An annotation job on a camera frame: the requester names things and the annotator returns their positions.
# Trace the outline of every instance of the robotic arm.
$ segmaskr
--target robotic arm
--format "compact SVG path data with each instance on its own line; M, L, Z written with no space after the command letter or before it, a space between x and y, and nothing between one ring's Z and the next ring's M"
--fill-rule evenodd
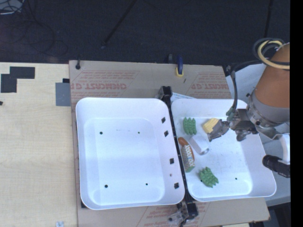
M227 113L227 121L230 129L236 132L238 141L246 139L246 135L250 133L260 133L271 140L279 140L283 147L283 159L266 155L263 158L263 165L288 178L290 177L290 44L272 39L263 39L261 42L256 54L266 64L266 68L249 95L247 108L235 109L234 104ZM263 54L274 44L278 45L278 48L268 60ZM231 77L236 91L234 70L231 72Z

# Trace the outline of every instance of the yellow cable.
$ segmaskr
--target yellow cable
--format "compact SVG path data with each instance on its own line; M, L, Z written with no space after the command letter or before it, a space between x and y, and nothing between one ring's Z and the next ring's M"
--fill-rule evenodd
M262 49L264 47L265 44L267 44L267 42L269 42L269 44L278 44L280 46L282 46L283 44L278 41L278 40L275 40L275 41L269 41L269 40L266 40L265 42L263 42L259 47L258 47L258 56L259 58L261 59L261 61L263 61L266 65L268 66L272 66L274 68L278 68L278 69L285 69L285 70L289 70L290 69L290 65L279 65L279 64L276 64L276 63L273 63L272 61L269 61L268 59L266 59L263 54L262 54Z

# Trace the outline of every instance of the blue clamp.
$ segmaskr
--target blue clamp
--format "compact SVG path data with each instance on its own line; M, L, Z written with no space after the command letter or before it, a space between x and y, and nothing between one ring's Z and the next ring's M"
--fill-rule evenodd
M182 76L184 76L184 73L183 73L183 59L180 55L178 55L177 64L178 67L176 67L176 75L177 77L181 78Z

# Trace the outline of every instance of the white tray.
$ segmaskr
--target white tray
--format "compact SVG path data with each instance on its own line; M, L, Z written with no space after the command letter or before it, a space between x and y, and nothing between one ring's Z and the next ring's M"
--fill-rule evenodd
M84 98L76 105L76 118L80 194L88 208L182 201L185 189L164 102Z
M250 134L238 142L236 133L229 129L227 133L209 142L202 125L211 118L226 121L226 112L233 100L230 99L177 99L171 109L177 137L190 136L183 130L184 118L196 120L197 133L208 144L205 155L195 155L196 167L186 173L188 191L198 201L218 201L240 198L268 197L276 192L276 182L271 170L263 166L265 151L258 134ZM238 108L246 108L239 100ZM209 167L219 183L213 188L205 186L199 178L199 170Z

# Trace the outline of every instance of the green toy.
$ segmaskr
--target green toy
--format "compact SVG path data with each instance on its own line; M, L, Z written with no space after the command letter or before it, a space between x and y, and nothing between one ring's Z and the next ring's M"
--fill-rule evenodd
M218 178L214 176L210 168L206 167L202 171L199 172L201 181L207 186L207 187L213 187L216 185L216 183L219 183Z
M196 121L195 119L191 118L186 118L183 120L183 128L186 134L193 135L197 134L197 129L196 129Z

